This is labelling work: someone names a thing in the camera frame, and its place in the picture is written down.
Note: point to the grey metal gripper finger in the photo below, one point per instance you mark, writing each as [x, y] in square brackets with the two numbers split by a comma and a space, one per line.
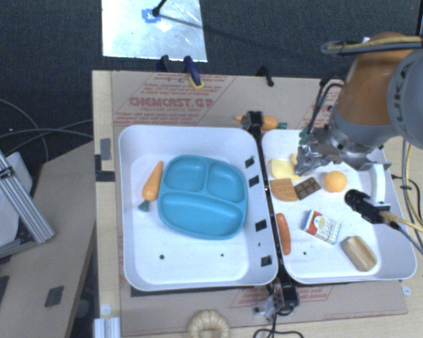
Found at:
[301, 160]
[314, 162]

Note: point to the brown chocolate bar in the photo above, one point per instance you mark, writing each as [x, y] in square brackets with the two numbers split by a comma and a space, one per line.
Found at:
[307, 188]

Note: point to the beige doughnut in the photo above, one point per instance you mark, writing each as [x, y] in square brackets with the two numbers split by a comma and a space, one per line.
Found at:
[197, 324]

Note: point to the orange brown waffle biscuit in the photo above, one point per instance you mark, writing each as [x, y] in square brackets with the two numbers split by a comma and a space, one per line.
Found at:
[283, 189]

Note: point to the blue divided plate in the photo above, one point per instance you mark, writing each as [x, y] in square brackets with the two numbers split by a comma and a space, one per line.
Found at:
[201, 197]

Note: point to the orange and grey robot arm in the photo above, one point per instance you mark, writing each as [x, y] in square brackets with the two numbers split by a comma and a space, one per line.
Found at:
[370, 93]

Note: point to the brown cardboard board red print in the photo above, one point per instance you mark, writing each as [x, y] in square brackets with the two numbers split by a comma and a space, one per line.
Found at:
[232, 93]

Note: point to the orange carrot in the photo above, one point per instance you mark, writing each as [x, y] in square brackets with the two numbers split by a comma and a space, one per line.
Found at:
[269, 122]
[152, 185]

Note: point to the orange red sausage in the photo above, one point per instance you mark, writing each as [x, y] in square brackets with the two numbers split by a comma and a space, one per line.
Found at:
[284, 232]

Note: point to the tan hot dog bun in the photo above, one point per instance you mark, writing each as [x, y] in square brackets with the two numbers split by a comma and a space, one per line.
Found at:
[359, 253]

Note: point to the black cylinder on white bracket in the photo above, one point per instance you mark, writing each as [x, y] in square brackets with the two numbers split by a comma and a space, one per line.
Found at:
[364, 204]

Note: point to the orange ball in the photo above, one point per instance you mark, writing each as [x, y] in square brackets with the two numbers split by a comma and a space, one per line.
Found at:
[335, 181]

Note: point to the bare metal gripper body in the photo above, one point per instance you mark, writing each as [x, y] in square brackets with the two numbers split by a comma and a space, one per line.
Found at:
[333, 151]

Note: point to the white and red carton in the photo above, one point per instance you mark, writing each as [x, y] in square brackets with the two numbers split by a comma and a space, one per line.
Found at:
[320, 226]

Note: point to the white plastic tray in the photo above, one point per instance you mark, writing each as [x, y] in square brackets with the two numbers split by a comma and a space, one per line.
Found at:
[197, 259]
[324, 259]

